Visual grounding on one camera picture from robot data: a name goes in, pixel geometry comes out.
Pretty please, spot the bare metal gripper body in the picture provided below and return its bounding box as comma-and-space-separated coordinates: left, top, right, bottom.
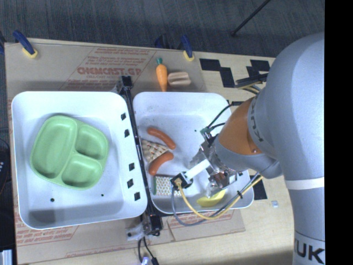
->
200, 136, 244, 190

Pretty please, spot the yellow banana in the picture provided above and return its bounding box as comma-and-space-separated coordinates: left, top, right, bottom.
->
196, 188, 227, 208

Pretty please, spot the orange sausage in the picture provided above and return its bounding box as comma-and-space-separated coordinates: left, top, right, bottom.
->
148, 151, 175, 176
146, 127, 177, 150

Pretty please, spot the patterned biscuit packet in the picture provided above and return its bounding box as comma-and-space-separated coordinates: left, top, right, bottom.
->
152, 175, 183, 197

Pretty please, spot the pizza slice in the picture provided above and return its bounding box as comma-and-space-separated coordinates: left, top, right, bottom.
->
140, 139, 169, 164

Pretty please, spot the white plastic tray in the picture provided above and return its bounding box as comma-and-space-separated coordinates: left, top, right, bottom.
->
10, 91, 148, 230
132, 91, 254, 215

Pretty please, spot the thin black rod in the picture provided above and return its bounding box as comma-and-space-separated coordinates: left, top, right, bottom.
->
124, 86, 154, 218

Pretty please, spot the tan bread bun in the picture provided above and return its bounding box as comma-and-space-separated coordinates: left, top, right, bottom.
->
167, 71, 192, 87

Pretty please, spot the orange carrot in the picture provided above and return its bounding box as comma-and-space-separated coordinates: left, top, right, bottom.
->
155, 57, 169, 93

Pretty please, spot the green divided plate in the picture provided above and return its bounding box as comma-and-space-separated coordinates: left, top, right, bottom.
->
29, 115, 110, 190

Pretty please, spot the brown cardboard board red print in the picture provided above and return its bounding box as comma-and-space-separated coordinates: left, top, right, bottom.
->
4, 37, 246, 265

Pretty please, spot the black stand pole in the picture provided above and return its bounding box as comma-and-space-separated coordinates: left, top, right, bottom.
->
230, 0, 290, 37

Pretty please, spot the black cylinder on white bracket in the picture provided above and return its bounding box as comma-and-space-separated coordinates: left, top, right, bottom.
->
170, 158, 212, 190

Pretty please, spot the black block with thin wires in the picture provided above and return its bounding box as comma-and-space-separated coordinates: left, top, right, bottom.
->
120, 75, 134, 93
142, 214, 164, 236

